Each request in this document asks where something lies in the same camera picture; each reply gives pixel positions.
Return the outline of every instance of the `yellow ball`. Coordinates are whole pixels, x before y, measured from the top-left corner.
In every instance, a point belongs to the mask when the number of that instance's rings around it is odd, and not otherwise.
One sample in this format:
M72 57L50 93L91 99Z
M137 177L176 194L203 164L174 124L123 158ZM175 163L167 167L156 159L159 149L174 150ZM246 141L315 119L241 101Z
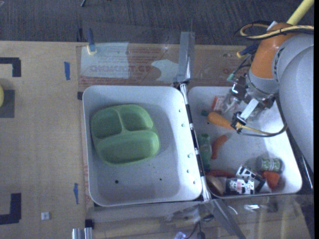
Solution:
M2 106L4 101L4 92L3 92L3 88L0 85L0 107Z

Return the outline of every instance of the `dark floor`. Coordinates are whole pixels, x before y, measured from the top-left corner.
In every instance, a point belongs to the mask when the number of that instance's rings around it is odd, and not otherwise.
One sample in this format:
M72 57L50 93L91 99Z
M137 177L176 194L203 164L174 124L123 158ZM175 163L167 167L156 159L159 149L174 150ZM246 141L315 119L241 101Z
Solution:
M96 42L179 43L194 31L196 44L247 45L234 38L257 20L287 21L303 0L2 0L0 40L77 41L91 28ZM311 8L300 24L314 24Z

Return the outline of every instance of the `yellow pole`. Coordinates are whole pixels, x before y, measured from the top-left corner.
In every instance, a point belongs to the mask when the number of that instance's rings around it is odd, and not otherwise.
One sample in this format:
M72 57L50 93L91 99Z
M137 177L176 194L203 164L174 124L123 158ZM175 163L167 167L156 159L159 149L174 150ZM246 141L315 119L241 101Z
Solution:
M288 19L287 23L291 25L297 25L306 12L313 6L315 0L303 0L296 11Z

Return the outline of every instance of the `green bowl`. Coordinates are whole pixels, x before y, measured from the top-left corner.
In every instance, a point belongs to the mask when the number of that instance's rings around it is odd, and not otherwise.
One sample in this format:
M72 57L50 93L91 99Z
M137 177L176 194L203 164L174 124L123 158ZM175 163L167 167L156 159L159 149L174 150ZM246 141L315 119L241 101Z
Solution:
M149 113L138 105L112 106L90 121L95 149L110 165L132 164L156 156L160 138Z

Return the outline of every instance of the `white tray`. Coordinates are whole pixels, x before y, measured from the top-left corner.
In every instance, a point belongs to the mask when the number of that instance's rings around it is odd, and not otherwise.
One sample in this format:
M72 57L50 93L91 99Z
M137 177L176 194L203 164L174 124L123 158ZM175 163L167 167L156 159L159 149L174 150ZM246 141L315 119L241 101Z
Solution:
M207 118L201 115L202 110L211 112L215 96L226 95L229 89L229 87L193 87L187 95L197 135L209 134L211 143L222 134L226 133L230 136L220 148L218 158L211 160L211 169L236 173L240 165L247 160L253 160L258 155L278 157L283 161L284 169L281 184L272 194L298 192L302 186L302 177L286 132L274 137L244 136L237 134L234 130L207 123ZM229 113L227 119L231 120L231 116L232 113ZM283 127L283 122L276 103L271 109L263 111L258 121L252 125L262 131L278 132Z
M138 104L159 132L160 152L141 163L112 166L100 160L90 133L99 109ZM100 206L190 201L202 191L184 98L172 87L91 86L83 93L89 192Z

